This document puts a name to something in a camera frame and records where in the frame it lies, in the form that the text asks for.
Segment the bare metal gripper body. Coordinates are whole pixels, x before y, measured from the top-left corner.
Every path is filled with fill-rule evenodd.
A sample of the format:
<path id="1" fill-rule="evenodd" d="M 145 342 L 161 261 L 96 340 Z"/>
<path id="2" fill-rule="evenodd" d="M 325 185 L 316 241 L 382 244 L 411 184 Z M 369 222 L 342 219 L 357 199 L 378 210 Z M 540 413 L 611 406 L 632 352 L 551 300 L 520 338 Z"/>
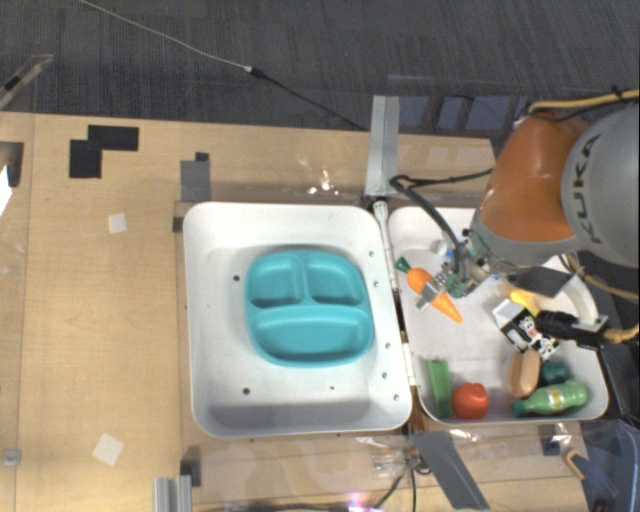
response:
<path id="1" fill-rule="evenodd" d="M 443 234 L 442 237 L 452 257 L 441 265 L 437 275 L 446 277 L 444 293 L 451 298 L 466 297 L 484 282 L 500 278 L 493 266 L 491 252 L 477 234 L 469 234 L 456 243 L 447 234 Z"/>

